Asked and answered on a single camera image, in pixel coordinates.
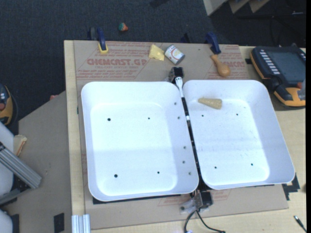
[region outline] blue clamp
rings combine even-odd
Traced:
[[[95,31],[95,28],[90,28],[87,32],[87,39],[91,41],[98,41],[98,48],[101,53],[108,52],[104,32],[101,28],[97,28],[97,32]]]
[[[108,52],[108,47],[105,41],[105,36],[104,32],[101,28],[97,28],[97,36],[98,36],[98,47],[101,53],[107,53]]]
[[[205,36],[205,40],[207,43],[212,44],[210,49],[213,51],[214,54],[219,54],[221,53],[217,41],[217,37],[213,32],[208,32]]]

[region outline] black connector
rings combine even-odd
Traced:
[[[203,203],[203,206],[201,208],[208,208],[214,203],[210,192],[203,191],[203,192],[200,192],[200,194],[201,194],[202,203]]]
[[[170,73],[169,73],[169,82],[175,84],[175,78],[176,77],[184,77],[184,70],[182,67],[172,67]]]

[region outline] beige food item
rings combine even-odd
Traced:
[[[205,99],[205,98],[200,98],[198,100],[199,103],[205,104],[209,107],[212,107],[214,109],[221,109],[223,105],[223,101],[221,99]]]

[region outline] wire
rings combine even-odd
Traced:
[[[184,233],[187,233],[188,231],[187,231],[187,224],[188,224],[188,221],[189,221],[189,219],[192,217],[192,215],[195,213],[195,211],[194,212],[191,212],[189,215],[188,215],[188,217],[186,218],[186,221],[185,221],[185,224],[184,224]]]
[[[208,229],[212,230],[212,231],[217,231],[219,233],[225,233],[225,231],[221,231],[221,230],[217,230],[217,229],[214,229],[214,228],[211,228],[209,227],[204,221],[203,219],[201,218],[200,214],[199,214],[199,211],[196,211],[197,215],[199,216],[201,222],[205,225],[205,227],[207,227]]]
[[[270,30],[270,37],[272,40],[272,44],[273,46],[279,47],[280,46],[280,40],[281,40],[281,36],[284,35],[284,30],[287,29],[288,31],[291,32],[291,34],[293,34],[295,36],[295,39],[298,40],[299,42],[305,42],[305,37],[303,36],[303,34],[301,32],[299,32],[296,28],[294,28],[293,26],[291,26],[289,23],[285,22],[283,19],[295,19],[295,21],[297,21],[297,17],[296,15],[305,15],[305,11],[301,11],[301,12],[296,12],[295,9],[289,5],[281,5],[281,6],[277,6],[276,5],[276,0],[272,0],[273,2],[273,11],[274,11],[274,15],[271,16],[270,18],[270,23],[269,23],[269,30]],[[273,21],[277,21],[282,28],[279,30],[278,32],[278,36],[275,36],[273,34]]]
[[[225,231],[221,231],[221,230],[217,230],[217,229],[214,229],[214,228],[211,228],[209,227],[204,221],[203,219],[201,218],[201,215],[199,214],[199,211],[194,211],[194,212],[191,212],[188,217],[186,218],[186,221],[185,221],[185,224],[184,224],[184,233],[187,233],[187,224],[188,224],[188,221],[190,220],[190,218],[193,216],[194,213],[197,213],[197,215],[199,216],[201,222],[204,224],[205,227],[207,227],[208,229],[212,230],[212,231],[216,231],[216,232],[219,232],[219,233],[225,233]]]

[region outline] black cable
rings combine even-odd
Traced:
[[[199,211],[196,211],[197,215],[199,216],[201,222],[205,225],[205,227],[207,227],[208,229],[212,230],[212,231],[216,231],[216,232],[219,232],[219,233],[225,233],[225,231],[221,231],[221,230],[217,230],[217,229],[214,229],[214,228],[211,228],[209,227],[204,221],[203,219],[201,218],[200,214],[199,214]]]
[[[188,221],[189,221],[189,219],[192,217],[192,215],[195,213],[195,211],[194,212],[191,212],[189,215],[188,215],[188,217],[186,218],[186,221],[185,221],[185,224],[184,224],[184,233],[187,233],[188,231],[187,231],[187,224],[188,224]]]
[[[17,105],[16,99],[12,95],[12,93],[10,93],[10,96],[11,96],[12,102],[13,102],[13,115],[12,115],[10,125],[13,125],[16,122],[17,117],[18,117],[18,105]]]
[[[285,28],[296,36],[296,40],[299,39],[299,41],[300,40],[305,41],[303,34],[301,32],[299,32],[296,28],[292,27],[289,23],[285,22],[283,19],[286,19],[286,18],[287,19],[293,19],[293,18],[297,19],[297,16],[305,15],[306,12],[305,11],[296,12],[295,9],[289,5],[277,6],[275,0],[272,0],[272,2],[274,4],[273,5],[274,14],[271,15],[270,24],[269,24],[270,37],[272,40],[272,44],[276,47],[280,46],[280,39],[281,39],[281,36],[282,36]],[[282,26],[281,30],[278,33],[277,40],[275,40],[275,37],[273,36],[273,27],[272,27],[273,21],[277,21]]]
[[[197,215],[199,216],[201,222],[204,224],[205,227],[207,227],[208,229],[212,230],[212,231],[216,231],[216,232],[219,232],[219,233],[225,233],[225,231],[221,231],[221,230],[217,230],[217,229],[214,229],[214,228],[211,228],[209,227],[204,221],[203,219],[201,218],[201,215],[199,214],[199,211],[194,211],[194,212],[191,212],[188,217],[186,218],[186,221],[185,221],[185,224],[184,224],[184,233],[187,233],[187,224],[188,224],[188,221],[190,220],[190,218],[193,216],[194,213],[197,213]]]

